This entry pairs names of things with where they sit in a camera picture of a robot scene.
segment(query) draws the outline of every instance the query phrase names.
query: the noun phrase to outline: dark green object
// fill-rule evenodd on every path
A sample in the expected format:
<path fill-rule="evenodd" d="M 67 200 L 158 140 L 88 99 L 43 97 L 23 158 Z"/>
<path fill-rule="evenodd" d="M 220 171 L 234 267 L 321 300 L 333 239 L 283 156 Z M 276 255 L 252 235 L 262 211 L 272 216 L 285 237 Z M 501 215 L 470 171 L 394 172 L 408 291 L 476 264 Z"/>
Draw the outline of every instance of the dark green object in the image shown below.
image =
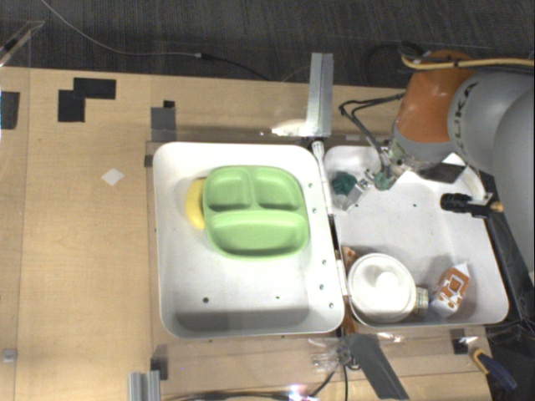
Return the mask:
<path fill-rule="evenodd" d="M 206 234 L 223 256 L 290 256 L 308 243 L 308 216 L 299 183 L 271 166 L 225 166 L 203 189 Z"/>
<path fill-rule="evenodd" d="M 357 179 L 347 172 L 337 172 L 331 181 L 334 193 L 337 195 L 348 195 L 357 184 Z"/>

